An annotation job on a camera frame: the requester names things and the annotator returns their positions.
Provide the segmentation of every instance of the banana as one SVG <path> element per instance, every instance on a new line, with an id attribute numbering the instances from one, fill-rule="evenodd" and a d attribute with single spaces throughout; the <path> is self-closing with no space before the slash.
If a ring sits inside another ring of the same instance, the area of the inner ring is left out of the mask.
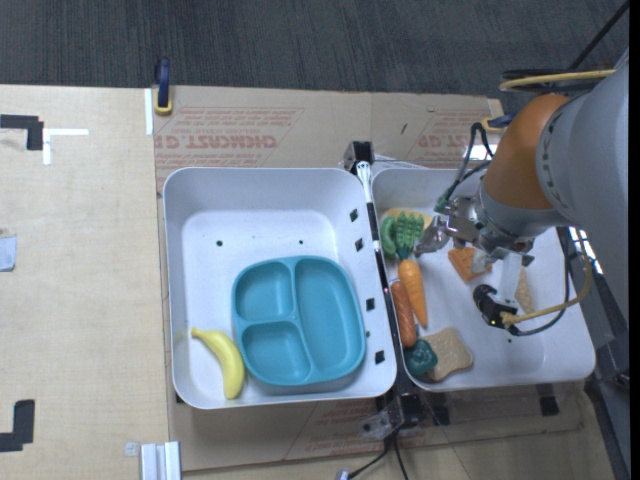
<path id="1" fill-rule="evenodd" d="M 228 400 L 237 398 L 245 377 L 244 361 L 238 346 L 222 331 L 201 331 L 192 327 L 191 336 L 201 340 L 220 362 L 224 396 Z"/>

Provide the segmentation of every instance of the yellow cable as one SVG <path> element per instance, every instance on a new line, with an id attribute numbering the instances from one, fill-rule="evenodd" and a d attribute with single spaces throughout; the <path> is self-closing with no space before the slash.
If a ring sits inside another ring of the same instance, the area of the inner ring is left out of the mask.
<path id="1" fill-rule="evenodd" d="M 600 69 L 596 71 L 581 71 L 578 73 L 557 73 L 555 75 L 529 76 L 503 82 L 499 85 L 499 89 L 501 91 L 515 91 L 518 87 L 526 85 L 565 82 L 571 80 L 589 80 L 592 78 L 605 78 L 615 72 L 615 69 Z"/>
<path id="2" fill-rule="evenodd" d="M 563 309 L 568 308 L 569 306 L 573 306 L 574 304 L 577 304 L 587 296 L 587 293 L 589 293 L 589 290 L 591 289 L 591 280 L 593 278 L 593 274 L 591 272 L 591 265 L 589 265 L 589 256 L 585 251 L 585 247 L 582 239 L 580 239 L 580 246 L 582 247 L 582 258 L 585 262 L 585 265 L 587 266 L 587 268 L 585 269 L 586 273 L 585 273 L 584 285 L 582 286 L 582 290 L 580 290 L 580 293 L 576 295 L 575 298 L 567 302 L 563 302 L 562 304 L 558 304 L 556 306 L 551 306 L 545 309 L 541 309 L 539 311 L 534 311 L 533 313 L 528 313 L 526 315 L 514 315 L 507 311 L 502 311 L 500 313 L 500 316 L 502 317 L 502 324 L 505 327 L 510 327 L 514 324 L 522 322 L 523 320 L 530 320 L 532 318 L 537 318 L 539 316 L 548 315 L 549 313 L 553 313 L 555 311 L 561 311 Z"/>

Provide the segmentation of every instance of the green vegetable toy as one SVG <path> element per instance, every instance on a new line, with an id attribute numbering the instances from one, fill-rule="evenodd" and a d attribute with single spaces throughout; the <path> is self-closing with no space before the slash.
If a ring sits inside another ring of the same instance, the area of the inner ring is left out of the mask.
<path id="1" fill-rule="evenodd" d="M 426 340 L 419 339 L 411 348 L 404 349 L 404 362 L 411 375 L 424 375 L 438 364 L 438 356 Z"/>
<path id="2" fill-rule="evenodd" d="M 380 242 L 382 251 L 389 259 L 395 259 L 396 254 L 401 260 L 407 259 L 413 251 L 413 246 L 422 236 L 424 218 L 410 213 L 401 212 L 396 219 L 388 215 L 380 224 Z"/>

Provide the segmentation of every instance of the gray carpet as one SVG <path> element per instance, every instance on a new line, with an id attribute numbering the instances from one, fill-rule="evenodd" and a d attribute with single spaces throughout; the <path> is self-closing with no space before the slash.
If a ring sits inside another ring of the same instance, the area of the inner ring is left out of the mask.
<path id="1" fill-rule="evenodd" d="M 481 94 L 506 112 L 526 94 L 505 70 L 567 68 L 625 0 L 0 0 L 0 83 L 172 83 Z M 580 68 L 611 67 L 629 12 Z"/>

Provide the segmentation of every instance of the blue clamp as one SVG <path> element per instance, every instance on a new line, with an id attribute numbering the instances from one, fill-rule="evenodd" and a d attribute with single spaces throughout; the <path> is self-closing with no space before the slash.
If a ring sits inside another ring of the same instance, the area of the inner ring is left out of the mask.
<path id="1" fill-rule="evenodd" d="M 169 94 L 169 59 L 160 57 L 155 67 L 155 83 L 158 86 L 157 96 L 153 102 L 155 113 L 161 116 L 171 114 L 171 95 Z"/>
<path id="2" fill-rule="evenodd" d="M 516 116 L 515 114 L 505 114 L 503 116 L 498 116 L 493 119 L 486 117 L 485 119 L 482 120 L 482 125 L 484 126 L 484 129 L 487 131 L 499 131 L 509 126 L 509 124 L 511 124 L 511 121 L 513 121 L 513 118 L 515 116 Z"/>

